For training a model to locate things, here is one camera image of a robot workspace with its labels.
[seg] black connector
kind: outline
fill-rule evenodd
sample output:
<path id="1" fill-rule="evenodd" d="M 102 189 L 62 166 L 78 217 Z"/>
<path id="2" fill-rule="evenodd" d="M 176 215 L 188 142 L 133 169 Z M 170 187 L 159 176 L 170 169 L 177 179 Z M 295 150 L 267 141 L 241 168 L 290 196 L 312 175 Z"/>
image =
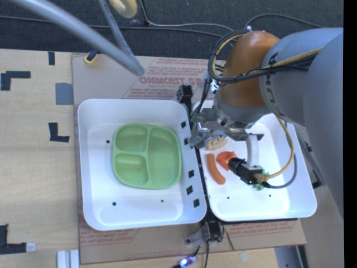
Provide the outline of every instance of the black connector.
<path id="1" fill-rule="evenodd" d="M 244 159 L 232 158 L 228 162 L 228 168 L 237 176 L 240 177 L 248 185 L 258 184 L 254 174 L 262 174 L 263 168 L 261 167 L 248 167 Z"/>

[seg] cardboard box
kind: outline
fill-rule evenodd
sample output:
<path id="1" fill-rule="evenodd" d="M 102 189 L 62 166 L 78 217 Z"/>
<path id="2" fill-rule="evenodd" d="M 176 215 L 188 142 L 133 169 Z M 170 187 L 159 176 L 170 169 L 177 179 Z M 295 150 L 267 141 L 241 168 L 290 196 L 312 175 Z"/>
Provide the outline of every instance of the cardboard box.
<path id="1" fill-rule="evenodd" d="M 180 85 L 191 85 L 192 103 L 201 97 L 201 84 L 207 60 L 137 57 L 145 69 L 134 76 L 105 55 L 88 66 L 85 55 L 73 55 L 73 92 L 76 143 L 76 168 L 79 200 L 79 238 L 81 264 L 190 255 L 197 247 L 188 246 L 185 236 L 196 232 L 200 225 L 186 224 L 165 227 L 96 231 L 83 216 L 78 144 L 78 106 L 91 98 L 176 99 Z M 305 244 L 299 220 L 240 223 L 225 225 L 222 242 L 211 246 L 211 252 L 251 250 Z"/>

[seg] white cable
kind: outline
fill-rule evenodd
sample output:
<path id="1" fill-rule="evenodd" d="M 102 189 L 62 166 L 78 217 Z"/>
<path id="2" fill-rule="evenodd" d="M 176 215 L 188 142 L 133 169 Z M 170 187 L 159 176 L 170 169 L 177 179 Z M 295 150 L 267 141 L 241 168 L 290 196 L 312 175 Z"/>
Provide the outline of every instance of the white cable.
<path id="1" fill-rule="evenodd" d="M 126 55 L 121 49 L 108 41 L 106 38 L 98 34 L 85 23 L 67 13 L 60 7 L 54 5 L 48 0 L 8 0 L 14 4 L 24 7 L 33 13 L 48 19 L 57 24 L 64 30 L 71 32 L 87 44 L 96 48 L 100 52 L 107 54 L 112 59 L 123 65 L 133 74 L 143 75 L 144 70 L 138 66 L 135 61 Z"/>

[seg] black fabric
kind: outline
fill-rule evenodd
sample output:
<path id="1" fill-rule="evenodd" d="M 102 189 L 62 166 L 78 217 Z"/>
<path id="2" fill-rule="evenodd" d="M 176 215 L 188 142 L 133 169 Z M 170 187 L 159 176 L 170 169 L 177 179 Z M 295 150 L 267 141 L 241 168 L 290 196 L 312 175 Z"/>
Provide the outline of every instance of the black fabric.
<path id="1" fill-rule="evenodd" d="M 97 0 L 50 0 L 90 25 L 107 25 Z M 217 23 L 243 28 L 256 15 L 279 13 L 324 27 L 343 27 L 344 0 L 144 0 L 148 19 L 157 24 Z M 178 31 L 138 30 L 147 26 L 140 7 L 134 19 L 115 13 L 128 45 L 135 55 L 207 59 L 218 37 Z M 39 18 L 26 9 L 0 1 L 0 15 Z M 282 17 L 262 17 L 250 24 L 279 38 L 313 28 Z M 191 26 L 192 30 L 227 33 L 214 26 Z M 97 29 L 115 42 L 110 29 Z M 44 51 L 89 52 L 91 47 L 53 24 L 0 18 L 0 48 Z"/>

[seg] white tray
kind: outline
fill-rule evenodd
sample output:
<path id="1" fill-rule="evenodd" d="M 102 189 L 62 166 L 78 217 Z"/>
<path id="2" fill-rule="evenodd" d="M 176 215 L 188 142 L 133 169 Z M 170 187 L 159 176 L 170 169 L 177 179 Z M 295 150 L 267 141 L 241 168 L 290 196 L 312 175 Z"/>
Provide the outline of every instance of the white tray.
<path id="1" fill-rule="evenodd" d="M 182 174 L 169 189 L 132 188 L 120 183 L 112 168 L 115 131 L 127 123 L 161 125 L 180 140 Z M 78 108 L 83 211 L 100 231 L 197 223 L 206 214 L 186 109 L 172 100 L 89 99 Z"/>
<path id="2" fill-rule="evenodd" d="M 211 107 L 211 100 L 205 101 L 203 107 Z M 283 189 L 267 189 L 258 191 L 251 185 L 244 183 L 240 177 L 231 171 L 226 171 L 218 163 L 217 168 L 226 178 L 223 185 L 219 185 L 208 171 L 206 156 L 213 153 L 215 157 L 223 151 L 234 151 L 236 156 L 247 159 L 247 146 L 244 141 L 233 141 L 227 138 L 228 143 L 219 149 L 208 151 L 200 149 L 202 168 L 208 191 L 212 212 L 222 221 L 261 221 L 268 219 L 303 218 L 314 214 L 317 208 L 315 194 L 306 169 L 305 161 L 291 124 L 288 130 L 295 145 L 297 159 L 297 176 L 294 182 Z M 273 114 L 263 116 L 248 133 L 263 133 L 264 137 L 258 141 L 259 165 L 266 172 L 273 174 L 287 163 L 290 156 L 290 147 L 285 132 Z M 271 185 L 282 185 L 288 182 L 293 174 L 293 163 L 280 176 L 268 182 Z"/>

